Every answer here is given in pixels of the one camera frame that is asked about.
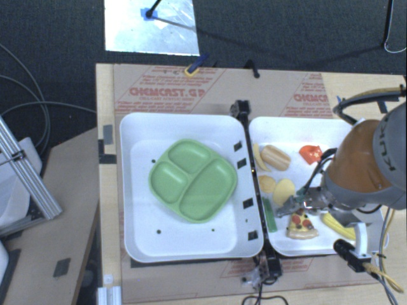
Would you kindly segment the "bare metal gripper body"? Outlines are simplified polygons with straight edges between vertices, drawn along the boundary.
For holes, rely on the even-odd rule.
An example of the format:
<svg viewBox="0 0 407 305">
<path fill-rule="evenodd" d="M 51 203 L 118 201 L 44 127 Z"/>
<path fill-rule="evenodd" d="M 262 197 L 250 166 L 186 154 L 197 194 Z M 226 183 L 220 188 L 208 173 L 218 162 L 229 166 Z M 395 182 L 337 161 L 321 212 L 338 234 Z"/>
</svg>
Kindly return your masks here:
<svg viewBox="0 0 407 305">
<path fill-rule="evenodd" d="M 301 188 L 298 191 L 300 205 L 306 209 L 325 209 L 333 202 L 333 195 L 323 187 Z"/>
</svg>

